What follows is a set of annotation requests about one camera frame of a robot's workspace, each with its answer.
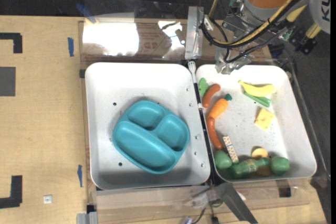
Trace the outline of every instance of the green bottle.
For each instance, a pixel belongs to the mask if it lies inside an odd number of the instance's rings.
[[[261,158],[261,159],[247,159],[243,162],[240,162],[238,164],[233,164],[230,168],[230,174],[232,178],[239,179],[242,177],[246,177],[251,173],[254,173],[258,170],[261,166],[268,165],[268,159],[267,158]]]

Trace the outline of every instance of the yellow banana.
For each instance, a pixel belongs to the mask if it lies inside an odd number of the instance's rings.
[[[253,86],[250,84],[246,84],[244,82],[242,82],[241,80],[238,81],[238,83],[240,85],[242,85],[244,87],[244,90],[253,96],[256,97],[265,97],[267,95],[269,95],[270,93],[273,92],[274,90],[274,85],[273,84],[267,84],[265,86]]]

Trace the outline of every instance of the teal plate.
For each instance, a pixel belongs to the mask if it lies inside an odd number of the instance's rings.
[[[189,142],[187,125],[174,113],[148,100],[133,104],[117,122],[112,141],[116,149],[139,168],[169,172]]]

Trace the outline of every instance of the orange carrot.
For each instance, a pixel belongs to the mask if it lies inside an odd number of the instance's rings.
[[[222,114],[228,107],[229,100],[232,100],[232,97],[230,94],[227,94],[225,99],[221,98],[219,99],[214,106],[211,108],[210,113],[208,117],[210,118],[217,118],[220,114]]]
[[[202,99],[202,106],[204,108],[208,108],[210,105],[210,100],[211,97],[220,90],[220,85],[219,84],[213,84],[209,87],[209,89],[207,89],[207,91],[205,92],[203,99]]]
[[[223,148],[222,143],[218,139],[216,129],[215,129],[215,119],[214,118],[207,118],[206,119],[206,127],[208,130],[209,138],[211,143],[215,146],[217,150],[221,150]]]

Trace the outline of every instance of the table surface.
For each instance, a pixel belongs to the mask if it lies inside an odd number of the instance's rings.
[[[88,201],[82,83],[81,17],[0,16],[0,33],[20,33],[23,53],[0,40],[0,67],[16,68],[16,94],[0,97],[0,198],[23,177],[23,202],[0,209],[0,223],[76,223]],[[74,56],[68,50],[74,40]],[[82,186],[77,174],[82,168]],[[326,223],[316,190],[303,182],[304,205],[252,210],[259,223]],[[52,195],[44,204],[43,196]],[[220,222],[237,222],[230,212]],[[181,218],[146,221],[180,223]],[[211,223],[204,216],[199,223]]]

